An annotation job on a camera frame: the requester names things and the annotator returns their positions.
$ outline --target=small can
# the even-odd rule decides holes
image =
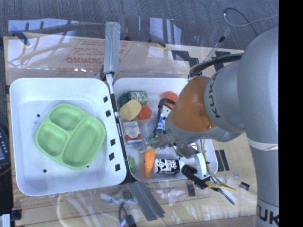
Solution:
[[[140,104],[147,104],[147,94],[144,91],[128,91],[127,97],[129,100],[136,100]]]

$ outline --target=toy carrot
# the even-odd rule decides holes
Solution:
[[[156,149],[151,148],[148,151],[144,152],[144,168],[145,168],[145,177],[148,178],[153,167],[153,163],[156,157]]]

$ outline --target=green divided plate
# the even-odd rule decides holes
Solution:
[[[104,124],[71,104],[54,107],[36,133],[38,147],[64,166],[87,167],[106,136]]]

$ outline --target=wire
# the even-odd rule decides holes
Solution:
[[[9,168],[6,169],[4,172],[2,172],[2,173],[0,174],[0,177],[4,176],[10,169],[11,169],[11,167],[9,167]]]
[[[205,70],[206,68],[216,64],[216,63],[226,63],[226,62],[233,62],[233,61],[238,61],[242,57],[243,53],[237,53],[237,54],[228,54],[228,55],[223,55],[218,58],[214,58],[212,60],[208,60],[199,64],[194,65],[189,69],[189,75],[188,77],[194,77],[198,76],[201,71]]]
[[[128,215],[125,208],[123,207],[125,202],[122,202],[120,204],[120,207],[119,207],[119,216],[118,216],[118,219],[119,219],[119,222],[122,223],[122,219],[121,219],[121,210],[123,209],[124,213],[126,214],[126,216]]]
[[[203,154],[204,154],[205,161],[207,162],[206,150],[205,150],[205,139],[203,139]],[[234,189],[234,188],[232,188],[232,187],[229,187],[228,185],[222,183],[222,182],[213,174],[212,170],[210,169],[209,164],[206,164],[206,165],[207,165],[207,168],[208,168],[208,171],[209,171],[210,175],[211,175],[214,179],[216,179],[216,180],[218,181],[219,184],[221,184],[221,186],[220,186],[220,185],[217,185],[217,184],[215,184],[215,183],[210,184],[210,183],[208,183],[208,181],[206,181],[205,184],[206,184],[207,186],[211,185],[210,187],[212,187],[212,188],[222,188],[222,189],[226,189],[226,190],[229,190],[229,191],[232,191],[232,192],[235,192],[235,191],[236,191],[236,189]]]
[[[226,19],[227,10],[234,10],[234,11],[240,13],[240,15],[247,21],[247,24],[244,24],[244,25],[234,25],[234,24],[230,23],[229,21],[227,21],[227,19]],[[255,20],[255,21],[253,21],[253,22],[250,22],[250,21],[249,21],[249,20],[248,20],[240,11],[238,11],[237,9],[234,9],[234,8],[227,8],[227,9],[224,10],[224,12],[223,12],[224,20],[225,20],[229,25],[234,26],[234,27],[245,27],[245,26],[247,26],[247,25],[250,25],[251,28],[254,30],[254,32],[256,33],[257,36],[258,36],[258,33],[257,33],[257,31],[255,30],[255,28],[254,28],[251,24],[256,23],[256,22],[260,22],[260,21],[264,21],[264,20],[267,20],[267,19],[271,19],[271,18],[274,18],[274,17],[277,17],[277,16],[279,16],[279,15],[277,14],[277,15],[274,15],[274,16],[271,16],[271,17],[267,17],[267,18],[263,18],[263,19],[259,19],[259,20]]]

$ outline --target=white bin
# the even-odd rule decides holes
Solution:
[[[140,133],[144,139],[150,135],[155,127],[159,101],[167,92],[174,92],[178,95],[186,84],[187,80],[183,78],[122,78],[114,83],[114,93],[118,107],[119,98],[123,93],[127,93],[128,91],[145,91],[147,93],[147,104],[152,110],[152,116],[147,120],[134,119],[138,122]],[[136,172],[133,173],[135,179],[143,182],[186,179],[181,171],[176,175],[154,175],[151,173],[149,178],[146,178],[144,173],[144,154],[140,153],[138,148],[138,144],[127,145],[125,142],[127,156],[135,159]],[[210,162],[210,168],[213,173],[216,173],[218,162],[211,140],[206,140],[205,149],[207,160]],[[184,164],[196,167],[194,158],[186,159],[182,157],[179,159],[173,147],[166,147],[165,149],[157,148],[156,159],[178,159],[180,167]]]
[[[84,169],[68,168],[48,157],[36,145],[35,136],[40,123],[62,103],[87,111],[100,119],[106,128],[106,139],[100,151]],[[107,85],[101,80],[17,79],[10,86],[10,105],[16,179],[24,194],[41,196],[93,189],[118,185],[125,179],[126,166],[113,107]]]

